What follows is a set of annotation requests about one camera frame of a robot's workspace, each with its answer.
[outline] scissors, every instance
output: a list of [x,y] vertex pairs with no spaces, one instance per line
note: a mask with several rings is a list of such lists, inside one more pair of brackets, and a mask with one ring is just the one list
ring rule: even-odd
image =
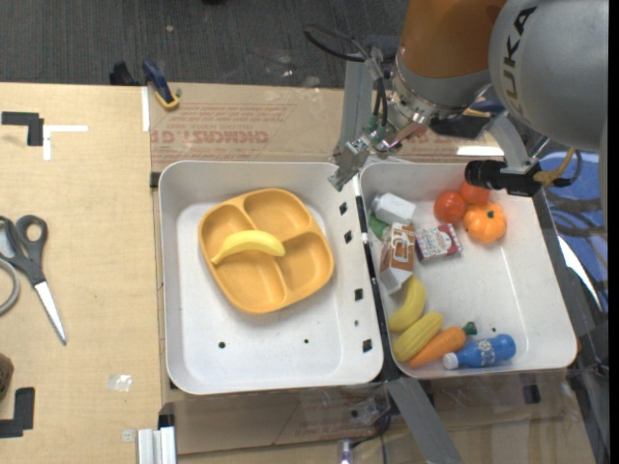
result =
[[[28,237],[28,228],[31,225],[35,225],[41,230],[38,239]],[[67,345],[65,330],[62,328],[58,309],[51,296],[42,269],[43,247],[47,240],[47,223],[34,215],[25,215],[15,223],[9,218],[0,217],[0,230],[3,228],[7,234],[12,254],[9,255],[6,250],[4,252],[0,250],[0,258],[11,263],[28,277],[37,294],[39,294],[51,325],[60,337],[61,342]]]

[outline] toy carrot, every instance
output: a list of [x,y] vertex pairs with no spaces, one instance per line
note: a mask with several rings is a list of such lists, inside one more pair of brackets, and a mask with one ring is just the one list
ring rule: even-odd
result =
[[475,334],[477,334],[477,327],[472,321],[462,328],[450,327],[445,329],[413,356],[408,365],[417,367],[421,364],[441,359],[447,353],[459,351],[466,342],[466,336]]

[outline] toy tomato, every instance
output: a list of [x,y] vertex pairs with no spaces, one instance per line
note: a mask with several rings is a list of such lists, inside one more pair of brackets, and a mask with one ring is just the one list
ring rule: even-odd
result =
[[469,236],[486,244],[500,239],[507,230],[503,209],[495,203],[469,206],[462,222]]
[[460,221],[466,212],[466,201],[455,190],[441,192],[434,201],[434,216],[444,223]]
[[490,200],[490,189],[479,188],[463,181],[458,191],[464,201],[471,205],[485,205]]

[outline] gray carpet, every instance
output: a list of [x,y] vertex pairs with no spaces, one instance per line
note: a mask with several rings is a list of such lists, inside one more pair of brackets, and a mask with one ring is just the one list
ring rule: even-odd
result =
[[[124,60],[143,82],[153,60],[168,81],[341,87],[344,63],[309,43],[320,23],[397,37],[407,0],[0,0],[0,80],[108,84]],[[343,47],[340,51],[352,52]]]

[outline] plastic tray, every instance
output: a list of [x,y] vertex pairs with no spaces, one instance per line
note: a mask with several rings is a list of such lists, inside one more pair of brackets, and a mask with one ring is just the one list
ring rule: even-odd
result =
[[[217,266],[211,258],[230,234],[264,230],[277,237],[285,255],[242,252]],[[241,194],[215,206],[197,229],[205,263],[230,302],[246,313],[269,313],[312,295],[331,278],[329,243],[299,197],[281,188]]]
[[[165,357],[184,392],[213,394],[373,380],[383,349],[357,204],[337,192],[330,163],[179,161],[160,178]],[[240,194],[279,188],[311,212],[334,257],[329,281],[303,301],[268,314],[233,306],[200,249],[197,226]]]
[[[445,189],[457,189],[463,179],[463,164],[388,163],[368,166],[360,178],[366,208],[376,195],[391,192],[416,205],[416,228],[438,224],[432,205]],[[398,366],[420,379],[437,379],[507,371],[561,368],[576,355],[575,333],[568,315],[539,219],[530,198],[493,191],[492,200],[502,205],[508,219],[507,234],[486,246],[473,242],[456,224],[463,251],[437,261],[415,263],[414,273],[427,291],[426,311],[443,314],[445,327],[477,325],[482,338],[510,334],[516,341],[516,356],[484,368],[446,370],[441,361],[417,368],[406,362]],[[370,235],[372,259],[378,263],[380,243]],[[401,305],[403,291],[390,295],[379,283],[385,314]]]

